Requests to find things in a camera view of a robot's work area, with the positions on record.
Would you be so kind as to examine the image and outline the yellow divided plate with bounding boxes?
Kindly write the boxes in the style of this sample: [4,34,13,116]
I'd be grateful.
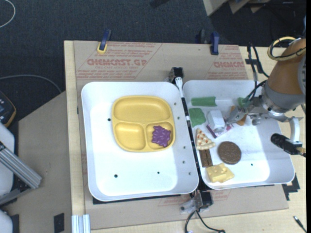
[111,95,176,153]

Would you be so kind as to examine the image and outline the pink and white packet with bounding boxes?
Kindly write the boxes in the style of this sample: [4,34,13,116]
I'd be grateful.
[206,123,234,139]

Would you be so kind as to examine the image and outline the pizza slice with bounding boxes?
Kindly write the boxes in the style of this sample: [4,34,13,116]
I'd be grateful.
[195,127,216,151]

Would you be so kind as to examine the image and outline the green celery stick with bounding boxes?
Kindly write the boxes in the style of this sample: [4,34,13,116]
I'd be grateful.
[190,96,218,107]

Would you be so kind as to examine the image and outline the brown chocolate bar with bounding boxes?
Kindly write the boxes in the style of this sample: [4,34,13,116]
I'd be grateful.
[200,149,214,168]

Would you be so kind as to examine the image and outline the black cylinder on white bracket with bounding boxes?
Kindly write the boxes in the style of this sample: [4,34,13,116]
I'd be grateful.
[270,116,305,155]

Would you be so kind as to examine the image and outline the white plastic tray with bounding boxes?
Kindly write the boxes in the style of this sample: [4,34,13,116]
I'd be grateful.
[182,80,296,191]
[81,81,200,202]

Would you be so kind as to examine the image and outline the yellow cheese wedge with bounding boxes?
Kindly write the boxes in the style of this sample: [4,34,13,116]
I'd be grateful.
[206,162,235,184]

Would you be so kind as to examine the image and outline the brown cardboard board red print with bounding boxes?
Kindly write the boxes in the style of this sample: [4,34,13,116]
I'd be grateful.
[72,40,290,230]

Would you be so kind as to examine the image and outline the white carton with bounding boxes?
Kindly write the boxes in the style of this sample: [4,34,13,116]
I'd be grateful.
[207,109,227,133]

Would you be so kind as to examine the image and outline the thin black and white rod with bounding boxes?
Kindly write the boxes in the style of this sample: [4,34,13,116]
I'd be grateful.
[174,77,203,194]

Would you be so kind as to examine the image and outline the green lettuce leaf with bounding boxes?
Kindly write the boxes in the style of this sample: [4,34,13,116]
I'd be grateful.
[188,107,206,129]

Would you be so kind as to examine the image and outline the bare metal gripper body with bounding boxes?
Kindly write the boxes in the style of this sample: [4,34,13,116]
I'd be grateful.
[242,98,290,126]

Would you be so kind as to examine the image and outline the purple grapes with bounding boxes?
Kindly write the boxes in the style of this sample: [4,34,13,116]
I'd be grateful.
[151,125,172,148]

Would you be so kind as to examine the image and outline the round brown biscuit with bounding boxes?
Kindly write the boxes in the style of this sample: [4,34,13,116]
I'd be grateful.
[217,141,242,166]

